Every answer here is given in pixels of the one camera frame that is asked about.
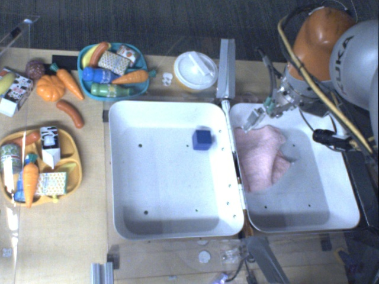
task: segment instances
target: white container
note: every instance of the white container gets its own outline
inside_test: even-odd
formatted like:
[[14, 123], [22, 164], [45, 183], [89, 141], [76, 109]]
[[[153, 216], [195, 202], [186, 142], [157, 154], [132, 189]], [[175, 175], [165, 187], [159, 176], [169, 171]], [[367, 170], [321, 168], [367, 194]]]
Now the white container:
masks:
[[[241, 127], [262, 104], [236, 104], [231, 124]], [[304, 114], [314, 128], [334, 130], [329, 117]], [[280, 118], [265, 117], [255, 128], [271, 125], [287, 141], [281, 146], [291, 162], [289, 170], [272, 187], [245, 193], [251, 223], [265, 233], [298, 233], [354, 228], [360, 213], [342, 154], [312, 140], [312, 130], [297, 109]]]
[[[109, 113], [114, 225], [124, 238], [233, 235], [243, 212], [223, 111], [207, 103], [120, 101]], [[212, 146], [192, 148], [197, 129]]]
[[174, 63], [177, 81], [190, 92], [210, 88], [217, 81], [219, 71], [211, 58], [196, 51], [179, 55]]
[[[258, 104], [237, 104], [242, 126]], [[297, 110], [260, 124], [282, 130], [294, 163], [271, 188], [240, 192], [226, 118], [208, 103], [120, 101], [109, 114], [114, 225], [124, 238], [151, 240], [237, 234], [245, 199], [251, 223], [266, 233], [342, 230], [359, 210], [342, 155], [311, 140]], [[310, 117], [328, 128], [329, 117]], [[207, 151], [192, 149], [197, 129], [211, 131]]]

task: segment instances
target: metal bracket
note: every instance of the metal bracket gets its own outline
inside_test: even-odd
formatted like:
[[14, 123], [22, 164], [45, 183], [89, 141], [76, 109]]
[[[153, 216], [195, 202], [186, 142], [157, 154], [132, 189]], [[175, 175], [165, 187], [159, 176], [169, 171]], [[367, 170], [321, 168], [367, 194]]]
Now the metal bracket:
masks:
[[265, 237], [247, 238], [246, 247], [249, 254], [256, 260], [268, 283], [290, 284]]
[[263, 108], [254, 109], [250, 116], [248, 116], [245, 124], [243, 125], [242, 129], [244, 132], [248, 132], [249, 130], [252, 130], [255, 126], [257, 126], [263, 118], [266, 116], [266, 113]]
[[113, 284], [113, 263], [93, 263], [91, 265], [91, 284]]
[[236, 43], [234, 39], [221, 39], [219, 79], [216, 98], [233, 99], [236, 96]]

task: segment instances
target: toy sausage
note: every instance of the toy sausage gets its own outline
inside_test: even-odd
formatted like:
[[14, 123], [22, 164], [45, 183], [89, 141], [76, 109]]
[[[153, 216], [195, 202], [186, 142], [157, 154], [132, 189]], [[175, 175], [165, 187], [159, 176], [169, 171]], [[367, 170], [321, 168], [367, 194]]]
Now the toy sausage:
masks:
[[[33, 144], [34, 142], [38, 141], [40, 139], [40, 137], [41, 136], [40, 136], [39, 131], [32, 131], [31, 133], [29, 133], [25, 136], [25, 146]], [[17, 144], [18, 146], [22, 147], [23, 146], [23, 138], [24, 138], [24, 136], [18, 137], [16, 139], [8, 141], [7, 143]]]
[[97, 67], [101, 55], [109, 48], [108, 42], [100, 42], [89, 60], [90, 67]]
[[64, 100], [59, 100], [57, 102], [57, 108], [60, 109], [61, 111], [64, 111], [66, 114], [68, 114], [71, 117], [76, 128], [82, 128], [84, 126], [82, 116], [76, 110], [76, 108], [73, 107], [70, 103]]

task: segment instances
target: dark carpet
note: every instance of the dark carpet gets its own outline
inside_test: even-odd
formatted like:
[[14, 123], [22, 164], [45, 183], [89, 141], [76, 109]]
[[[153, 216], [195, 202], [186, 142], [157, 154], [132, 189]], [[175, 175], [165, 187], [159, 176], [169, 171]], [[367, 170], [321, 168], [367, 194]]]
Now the dark carpet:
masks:
[[[144, 54], [188, 50], [219, 56], [220, 39], [236, 40], [237, 59], [259, 60], [261, 46], [283, 61], [277, 23], [300, 5], [323, 0], [0, 0], [0, 13], [40, 15], [31, 46], [80, 50], [100, 41], [124, 42]], [[338, 0], [358, 21], [378, 18], [378, 0]], [[8, 26], [2, 20], [0, 26]]]

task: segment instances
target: yellow plate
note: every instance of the yellow plate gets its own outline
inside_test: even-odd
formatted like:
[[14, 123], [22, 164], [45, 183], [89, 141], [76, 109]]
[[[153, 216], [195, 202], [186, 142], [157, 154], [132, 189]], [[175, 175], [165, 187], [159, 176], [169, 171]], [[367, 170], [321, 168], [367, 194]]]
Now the yellow plate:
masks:
[[[26, 131], [26, 134], [28, 135], [29, 133], [33, 131], [38, 131], [39, 129], [36, 130], [28, 130]], [[6, 142], [22, 137], [24, 134], [24, 131], [20, 131], [18, 133], [10, 134], [4, 139], [0, 141], [0, 147], [5, 144]], [[55, 170], [57, 170], [59, 167], [63, 166], [66, 163], [75, 163], [76, 167], [72, 167], [70, 164], [70, 169], [72, 169], [68, 173], [68, 179], [67, 179], [67, 187], [66, 187], [66, 194], [58, 196], [58, 198], [64, 198], [70, 194], [72, 194], [74, 191], [77, 190], [79, 185], [82, 182], [82, 165], [81, 165], [81, 159], [79, 157], [78, 149], [76, 147], [76, 144], [73, 140], [73, 138], [70, 136], [69, 133], [67, 133], [65, 130], [58, 129], [58, 138], [59, 138], [59, 144], [60, 144], [60, 156], [61, 159], [55, 165]], [[40, 173], [46, 173], [46, 172], [54, 172], [54, 170], [47, 165], [44, 161], [42, 161], [42, 149], [41, 149], [41, 140], [39, 139], [37, 142], [30, 144], [25, 147], [25, 155], [29, 153], [34, 153], [38, 155], [37, 159], [37, 165], [38, 168], [40, 169]], [[2, 178], [0, 176], [0, 181], [2, 185], [2, 192], [5, 195], [5, 197], [12, 202], [13, 198], [12, 195], [5, 190], [4, 183], [2, 181]], [[51, 196], [35, 196], [33, 200], [33, 205], [37, 204], [44, 204], [48, 202], [53, 202], [53, 198]], [[17, 202], [22, 206], [25, 206], [25, 203], [23, 202]]]

